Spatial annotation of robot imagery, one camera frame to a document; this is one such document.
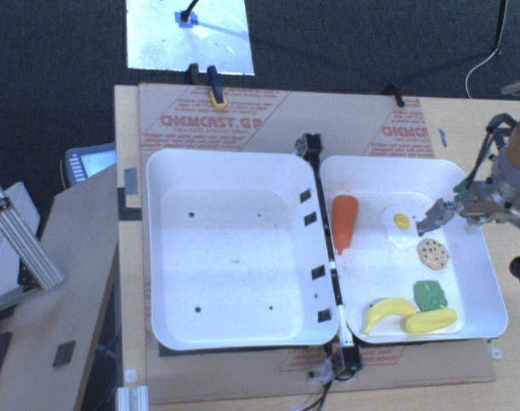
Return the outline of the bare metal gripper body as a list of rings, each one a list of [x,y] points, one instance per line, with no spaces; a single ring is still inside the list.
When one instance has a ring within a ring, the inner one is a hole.
[[[505,182],[463,181],[455,186],[455,203],[469,225],[509,223],[520,229],[520,195]]]

